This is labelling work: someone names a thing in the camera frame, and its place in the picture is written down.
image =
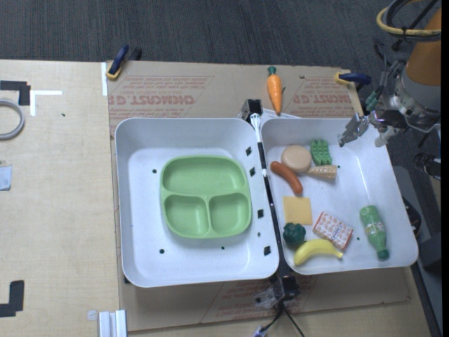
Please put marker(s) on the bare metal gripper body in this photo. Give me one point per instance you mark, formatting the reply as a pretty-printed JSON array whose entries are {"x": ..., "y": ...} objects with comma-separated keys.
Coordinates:
[{"x": 389, "y": 118}]

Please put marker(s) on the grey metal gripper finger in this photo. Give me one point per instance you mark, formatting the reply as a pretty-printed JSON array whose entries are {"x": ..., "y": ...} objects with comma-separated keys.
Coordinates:
[
  {"x": 348, "y": 128},
  {"x": 358, "y": 129}
]

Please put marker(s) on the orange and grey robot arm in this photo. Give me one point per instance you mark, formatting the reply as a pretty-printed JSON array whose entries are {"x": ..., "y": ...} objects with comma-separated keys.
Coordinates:
[{"x": 422, "y": 61}]

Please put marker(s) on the white plastic tray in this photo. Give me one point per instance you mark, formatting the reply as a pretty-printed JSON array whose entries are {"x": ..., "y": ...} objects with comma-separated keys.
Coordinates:
[
  {"x": 147, "y": 258},
  {"x": 365, "y": 174}
]

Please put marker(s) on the beige wedge-shaped toy food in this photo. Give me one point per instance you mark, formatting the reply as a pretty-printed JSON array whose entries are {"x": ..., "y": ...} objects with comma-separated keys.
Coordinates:
[{"x": 326, "y": 172}]

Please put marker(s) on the beige round bun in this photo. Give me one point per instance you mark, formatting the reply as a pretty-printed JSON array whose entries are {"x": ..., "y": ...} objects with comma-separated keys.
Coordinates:
[{"x": 296, "y": 158}]

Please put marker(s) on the orange sausage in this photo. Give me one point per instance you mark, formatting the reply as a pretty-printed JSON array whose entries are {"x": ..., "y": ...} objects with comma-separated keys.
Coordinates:
[{"x": 287, "y": 177}]

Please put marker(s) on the orange carrot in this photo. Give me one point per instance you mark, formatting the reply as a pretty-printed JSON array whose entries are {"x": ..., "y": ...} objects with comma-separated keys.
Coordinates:
[{"x": 274, "y": 90}]

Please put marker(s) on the thin black and white rod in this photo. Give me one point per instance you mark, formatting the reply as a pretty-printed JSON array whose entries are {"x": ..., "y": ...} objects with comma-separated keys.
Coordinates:
[{"x": 261, "y": 153}]

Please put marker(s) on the yellow square cheese slice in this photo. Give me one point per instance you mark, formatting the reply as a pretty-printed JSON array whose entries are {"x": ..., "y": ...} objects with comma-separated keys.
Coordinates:
[{"x": 297, "y": 210}]

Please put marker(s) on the green plastic bottle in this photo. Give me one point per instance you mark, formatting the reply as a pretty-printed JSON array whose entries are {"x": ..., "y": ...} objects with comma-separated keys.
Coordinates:
[{"x": 373, "y": 228}]

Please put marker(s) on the orange and white packet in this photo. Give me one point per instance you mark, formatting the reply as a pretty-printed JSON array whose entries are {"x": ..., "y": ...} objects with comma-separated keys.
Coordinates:
[{"x": 331, "y": 230}]

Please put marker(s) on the dark green broccoli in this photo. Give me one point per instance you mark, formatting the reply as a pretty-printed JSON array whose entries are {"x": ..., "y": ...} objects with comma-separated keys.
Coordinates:
[{"x": 294, "y": 234}]

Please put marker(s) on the yellow banana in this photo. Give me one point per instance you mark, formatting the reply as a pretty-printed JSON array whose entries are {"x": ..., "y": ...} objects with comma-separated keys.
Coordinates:
[{"x": 314, "y": 249}]

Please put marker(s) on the green divided plate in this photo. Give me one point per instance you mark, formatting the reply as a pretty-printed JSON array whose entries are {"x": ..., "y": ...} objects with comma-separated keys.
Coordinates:
[{"x": 203, "y": 174}]

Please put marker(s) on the brown cardboard board red print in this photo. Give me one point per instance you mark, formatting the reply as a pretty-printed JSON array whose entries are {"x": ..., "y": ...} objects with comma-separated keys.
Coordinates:
[{"x": 168, "y": 93}]

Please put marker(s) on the grey tape roll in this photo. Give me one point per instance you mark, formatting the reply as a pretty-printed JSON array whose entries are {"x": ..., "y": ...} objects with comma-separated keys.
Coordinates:
[{"x": 21, "y": 121}]

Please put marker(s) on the black cylinder on white bracket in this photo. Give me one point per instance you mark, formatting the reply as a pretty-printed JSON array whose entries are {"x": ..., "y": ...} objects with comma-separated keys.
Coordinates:
[{"x": 426, "y": 163}]

